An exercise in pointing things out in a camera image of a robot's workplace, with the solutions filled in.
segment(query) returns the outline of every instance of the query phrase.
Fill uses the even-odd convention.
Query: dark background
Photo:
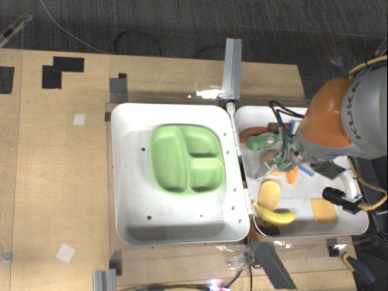
[[[388,0],[44,0],[68,31],[100,51],[112,53],[118,33],[131,30],[116,52],[223,59],[228,37],[241,38],[243,61],[298,65],[307,99],[328,79],[373,56],[387,36]],[[0,31],[21,15],[32,15],[24,39],[6,47],[96,52],[59,29],[39,0],[0,0]],[[363,177],[387,187],[387,158],[360,161]],[[370,200],[379,194],[369,194]],[[371,216],[368,237],[355,238],[358,257],[386,290],[386,215]],[[362,282],[356,279],[359,288]]]

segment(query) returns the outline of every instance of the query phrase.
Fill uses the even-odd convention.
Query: divided green plate
[[[204,127],[158,127],[151,137],[150,161],[153,179],[165,192],[195,195],[214,191],[225,181],[221,144]]]

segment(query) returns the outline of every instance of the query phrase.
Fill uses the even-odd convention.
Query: yellow banana
[[[256,209],[260,218],[262,218],[264,221],[267,221],[277,226],[284,226],[286,224],[290,224],[296,218],[295,212],[284,212],[284,213],[273,212],[269,209],[266,209],[260,206],[257,202],[254,202],[253,206]]]

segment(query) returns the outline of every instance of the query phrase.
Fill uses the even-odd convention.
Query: white paper piece
[[[56,257],[61,261],[64,261],[67,264],[69,264],[70,261],[72,260],[74,253],[75,253],[75,249],[71,248],[67,244],[62,244],[61,248],[59,248],[59,251],[56,254]]]
[[[86,114],[76,114],[73,125],[85,125]]]

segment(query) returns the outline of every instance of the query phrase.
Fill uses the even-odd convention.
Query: wooden table
[[[54,56],[84,58],[84,72],[62,73],[60,90],[42,89],[42,66],[52,65]],[[221,88],[223,65],[192,59],[0,50],[0,66],[15,68],[12,94],[0,95],[0,238],[6,246],[2,249],[13,254],[11,264],[0,264],[0,290],[89,291],[93,271],[108,268],[116,240],[110,232],[111,177],[104,121],[109,78],[127,74],[131,102],[213,103],[196,93]],[[271,98],[304,105],[294,65],[243,63],[241,96],[238,105],[264,104]],[[85,115],[84,125],[73,124],[76,114]],[[354,253],[351,240],[342,241]],[[62,244],[75,249],[69,263],[56,258]],[[324,239],[292,244],[298,248],[279,254],[300,290],[355,290],[351,272],[339,258],[328,257]],[[174,247],[166,249],[174,254]],[[195,247],[190,249],[196,255]],[[206,249],[214,254],[214,248]],[[166,282],[182,281],[186,276],[181,272],[196,270],[201,280],[200,273],[209,267],[204,266],[209,255],[182,269],[162,255],[152,258],[152,247],[137,253],[127,249],[124,254],[144,284],[159,276]],[[220,278],[232,277],[235,273],[219,260],[210,267]],[[161,266],[157,275],[150,272],[151,264]],[[254,276],[260,290],[272,290],[263,270],[255,270]],[[130,284],[124,276],[118,282]],[[244,272],[233,290],[247,290],[248,285]]]

